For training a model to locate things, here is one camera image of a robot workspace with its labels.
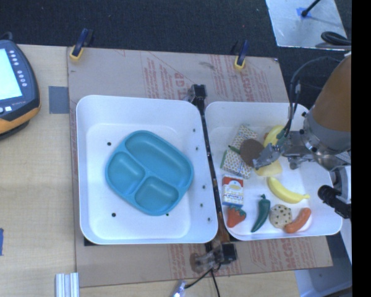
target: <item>cardboard sheet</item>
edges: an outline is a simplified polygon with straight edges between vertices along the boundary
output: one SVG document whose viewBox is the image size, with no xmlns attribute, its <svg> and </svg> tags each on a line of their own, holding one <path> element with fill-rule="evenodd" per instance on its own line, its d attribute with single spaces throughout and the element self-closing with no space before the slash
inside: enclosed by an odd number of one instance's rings
<svg viewBox="0 0 371 297">
<path fill-rule="evenodd" d="M 233 63 L 234 56 L 123 49 L 85 48 L 78 61 L 67 57 L 75 251 L 80 287 L 197 278 L 201 274 L 191 269 L 190 257 L 206 252 L 203 244 L 97 246 L 85 242 L 79 217 L 75 127 L 78 101 L 86 95 L 182 100 L 193 84 L 206 86 L 206 106 L 213 101 L 288 101 L 275 59 L 248 57 L 241 71 Z M 333 265 L 325 236 L 235 244 L 237 261 L 222 266 L 217 276 Z"/>
</svg>

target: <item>green pepper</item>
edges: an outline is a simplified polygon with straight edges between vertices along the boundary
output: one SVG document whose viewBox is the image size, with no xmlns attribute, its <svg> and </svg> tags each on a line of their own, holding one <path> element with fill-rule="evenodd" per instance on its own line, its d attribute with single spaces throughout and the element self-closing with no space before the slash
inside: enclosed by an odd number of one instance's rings
<svg viewBox="0 0 371 297">
<path fill-rule="evenodd" d="M 258 217 L 252 228 L 252 232 L 256 232 L 268 218 L 271 209 L 271 202 L 265 198 L 265 195 L 261 195 L 261 200 L 258 202 Z"/>
</svg>

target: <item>wooden table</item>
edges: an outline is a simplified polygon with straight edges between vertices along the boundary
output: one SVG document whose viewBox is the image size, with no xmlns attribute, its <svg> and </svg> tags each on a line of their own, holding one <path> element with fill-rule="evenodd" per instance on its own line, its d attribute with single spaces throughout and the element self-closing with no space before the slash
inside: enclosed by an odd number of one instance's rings
<svg viewBox="0 0 371 297">
<path fill-rule="evenodd" d="M 75 269 L 68 114 L 50 114 L 49 86 L 67 87 L 66 47 L 20 45 L 41 90 L 41 111 L 0 141 L 0 296 L 55 296 L 57 273 Z M 299 296 L 293 271 L 216 278 L 221 296 Z M 80 296 L 169 296 L 175 280 L 80 289 Z M 212 278 L 187 297 L 216 296 Z"/>
</svg>

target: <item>blue plate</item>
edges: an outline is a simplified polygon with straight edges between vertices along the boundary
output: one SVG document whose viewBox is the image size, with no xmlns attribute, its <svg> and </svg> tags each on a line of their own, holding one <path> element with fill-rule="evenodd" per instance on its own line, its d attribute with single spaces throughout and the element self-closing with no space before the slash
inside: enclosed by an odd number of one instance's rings
<svg viewBox="0 0 371 297">
<path fill-rule="evenodd" d="M 111 189 L 128 203 L 149 215 L 164 215 L 190 187 L 194 168 L 166 140 L 135 131 L 110 156 L 105 175 Z"/>
</svg>

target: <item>black carpet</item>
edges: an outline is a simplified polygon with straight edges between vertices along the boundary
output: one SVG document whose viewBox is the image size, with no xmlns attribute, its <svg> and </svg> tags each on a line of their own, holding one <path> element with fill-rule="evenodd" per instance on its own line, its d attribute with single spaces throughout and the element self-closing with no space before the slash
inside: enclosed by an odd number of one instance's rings
<svg viewBox="0 0 371 297">
<path fill-rule="evenodd" d="M 335 3 L 351 40 L 352 0 Z M 231 54 L 247 39 L 248 56 L 278 58 L 287 87 L 307 61 L 347 53 L 278 47 L 265 0 L 0 0 L 0 36 L 10 31 L 18 44 L 71 46 L 83 28 L 96 48 Z M 303 72 L 301 104 L 311 107 L 335 65 Z"/>
</svg>

